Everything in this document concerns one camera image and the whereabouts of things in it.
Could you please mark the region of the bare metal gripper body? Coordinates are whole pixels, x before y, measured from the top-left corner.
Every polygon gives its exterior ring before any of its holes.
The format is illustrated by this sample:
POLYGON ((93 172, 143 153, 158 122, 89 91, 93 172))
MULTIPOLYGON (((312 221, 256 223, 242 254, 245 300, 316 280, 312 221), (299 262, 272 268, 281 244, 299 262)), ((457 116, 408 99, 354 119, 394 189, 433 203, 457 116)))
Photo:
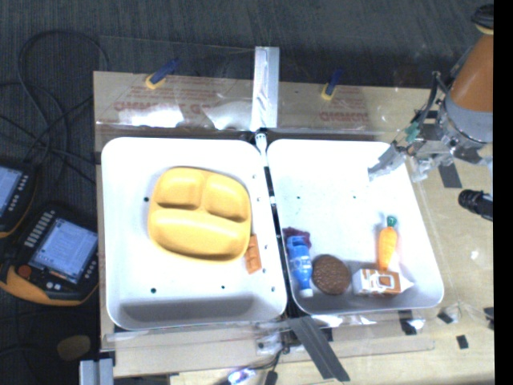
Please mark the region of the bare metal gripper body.
POLYGON ((455 160, 473 165, 485 165, 486 158, 479 155, 483 143, 473 141, 458 130, 440 124, 412 123, 394 142, 403 147, 404 154, 432 156, 438 167, 448 167, 455 160))

